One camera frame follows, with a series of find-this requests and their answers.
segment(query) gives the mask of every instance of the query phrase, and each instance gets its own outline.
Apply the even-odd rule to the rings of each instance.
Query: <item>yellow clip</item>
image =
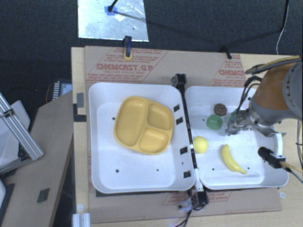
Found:
[[[124,50],[124,60],[131,60],[132,57],[133,57],[133,52],[131,51],[130,56],[127,57],[127,56],[126,56],[126,49],[125,49],[125,50]]]

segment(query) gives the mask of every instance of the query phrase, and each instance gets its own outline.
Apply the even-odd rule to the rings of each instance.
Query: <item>wooden table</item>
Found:
[[[72,48],[72,82],[73,82],[73,103],[77,103],[77,93],[85,92],[85,66],[84,48]],[[283,56],[276,55],[250,55],[240,54],[243,68],[249,69],[256,64],[267,63]],[[78,114],[86,114],[86,105],[78,108]],[[296,140],[295,120],[284,120],[276,126],[277,131],[287,132],[283,138],[284,150],[287,162],[299,166]],[[77,213],[89,212],[88,194],[88,161],[87,161],[87,128],[85,122],[74,123],[74,150],[75,150],[75,178],[76,178],[76,204],[80,207]],[[216,226],[216,227],[243,227],[243,226],[299,226],[303,222],[303,186],[292,175],[289,182],[278,191],[285,194],[281,199],[282,211],[249,213],[249,214],[230,214],[220,216],[192,217],[187,226]],[[133,226],[175,226],[180,223],[181,218],[168,218],[156,220],[127,221],[115,223],[92,224],[92,227],[133,227]]]

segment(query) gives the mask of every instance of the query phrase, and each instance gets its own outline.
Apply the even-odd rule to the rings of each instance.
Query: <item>green object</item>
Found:
[[[216,114],[210,115],[206,121],[207,127],[212,130],[220,129],[222,126],[222,123],[223,123],[223,121],[222,121],[221,117]]]

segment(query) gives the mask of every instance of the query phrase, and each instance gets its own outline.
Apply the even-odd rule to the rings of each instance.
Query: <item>brown object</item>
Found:
[[[218,116],[224,116],[227,113],[227,108],[224,104],[216,104],[214,106],[214,113]]]
[[[260,83],[254,99],[264,108],[273,110],[289,110],[283,97],[283,80],[294,63],[269,69]]]

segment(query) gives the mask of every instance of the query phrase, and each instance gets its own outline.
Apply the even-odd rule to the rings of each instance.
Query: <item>dark floor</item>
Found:
[[[276,54],[285,0],[144,0],[144,6],[150,41],[133,47],[217,52],[224,45]],[[302,55],[302,20],[303,0],[290,0],[280,54]],[[71,47],[121,45],[79,39],[77,26],[77,0],[0,0],[0,92],[10,103],[21,100],[29,114],[45,104],[56,78],[71,79]],[[66,186],[69,206],[70,194]]]

